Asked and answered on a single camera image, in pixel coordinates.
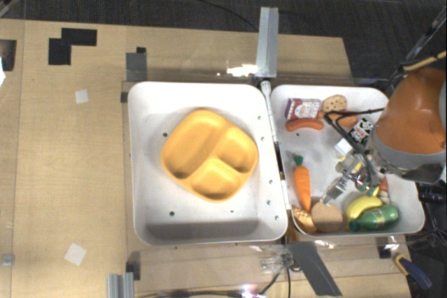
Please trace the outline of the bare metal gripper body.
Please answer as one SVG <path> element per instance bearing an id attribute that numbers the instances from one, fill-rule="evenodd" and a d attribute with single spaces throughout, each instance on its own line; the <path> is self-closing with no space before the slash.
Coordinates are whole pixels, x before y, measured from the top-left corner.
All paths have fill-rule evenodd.
<path id="1" fill-rule="evenodd" d="M 346 189 L 349 182 L 353 183 L 356 189 L 377 188 L 377 183 L 373 181 L 371 174 L 367 173 L 367 166 L 357 156 L 343 156 L 335 169 L 339 173 L 335 181 L 338 189 Z"/>

